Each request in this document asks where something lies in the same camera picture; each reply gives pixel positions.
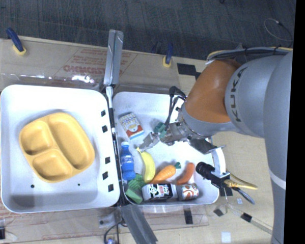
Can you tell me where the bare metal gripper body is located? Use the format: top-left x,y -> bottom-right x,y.
158,120 -> 194,148

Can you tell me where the yellow banana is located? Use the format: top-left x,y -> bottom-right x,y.
134,146 -> 158,185

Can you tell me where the red and white carton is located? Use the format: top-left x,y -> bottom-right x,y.
117,111 -> 146,141

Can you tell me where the blue plastic bottle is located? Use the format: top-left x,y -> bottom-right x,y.
118,141 -> 138,182

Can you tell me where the white plastic tray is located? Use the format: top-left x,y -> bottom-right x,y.
106,90 -> 225,210
0,83 -> 126,219

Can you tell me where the orange carrot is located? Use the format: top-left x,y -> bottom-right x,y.
150,160 -> 182,186

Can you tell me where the orange sausage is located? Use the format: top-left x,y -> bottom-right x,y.
176,161 -> 196,186

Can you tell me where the cow print milk carton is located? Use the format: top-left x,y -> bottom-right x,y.
140,182 -> 179,204

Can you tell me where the green block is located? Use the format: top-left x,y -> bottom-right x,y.
124,187 -> 144,205

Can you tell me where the orange and white can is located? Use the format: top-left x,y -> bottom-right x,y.
176,181 -> 200,202

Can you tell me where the yellow divided plate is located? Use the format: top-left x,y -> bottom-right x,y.
16,110 -> 98,186

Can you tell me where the brown cardboard board red print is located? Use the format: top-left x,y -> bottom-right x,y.
0,34 -> 219,244

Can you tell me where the black cylinder on white bracket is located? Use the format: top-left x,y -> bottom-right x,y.
194,143 -> 233,190

